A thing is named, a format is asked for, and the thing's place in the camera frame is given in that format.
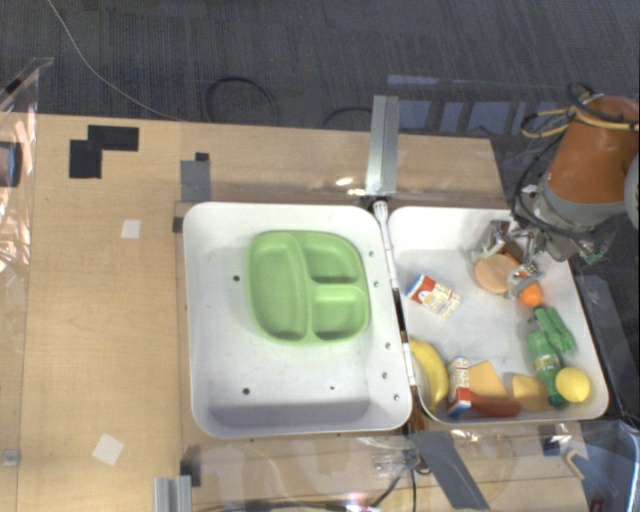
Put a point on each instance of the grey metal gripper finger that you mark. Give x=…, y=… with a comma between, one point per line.
x=489, y=242
x=522, y=279

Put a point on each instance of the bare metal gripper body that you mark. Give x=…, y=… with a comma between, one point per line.
x=552, y=242

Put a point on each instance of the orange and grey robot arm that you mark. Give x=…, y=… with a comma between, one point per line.
x=592, y=160

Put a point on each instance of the orange carrot with green top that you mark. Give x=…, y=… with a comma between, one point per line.
x=532, y=296

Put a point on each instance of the white plastic tray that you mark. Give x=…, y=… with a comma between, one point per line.
x=300, y=390
x=490, y=330

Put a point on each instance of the green plastic bottle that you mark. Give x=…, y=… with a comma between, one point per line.
x=544, y=357

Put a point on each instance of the orange cheese wedge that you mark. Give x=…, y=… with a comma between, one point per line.
x=486, y=380

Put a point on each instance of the yellow cheese wedge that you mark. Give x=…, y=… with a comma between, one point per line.
x=529, y=393

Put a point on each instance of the yellow lemon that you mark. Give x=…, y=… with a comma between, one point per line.
x=573, y=385

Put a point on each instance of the red white and blue carton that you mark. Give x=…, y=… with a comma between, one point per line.
x=458, y=387

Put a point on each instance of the yellow banana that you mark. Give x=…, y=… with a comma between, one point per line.
x=433, y=372

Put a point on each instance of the red-brown sausage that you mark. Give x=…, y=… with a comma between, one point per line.
x=497, y=407

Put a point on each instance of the green divided plate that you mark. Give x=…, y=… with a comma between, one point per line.
x=280, y=285

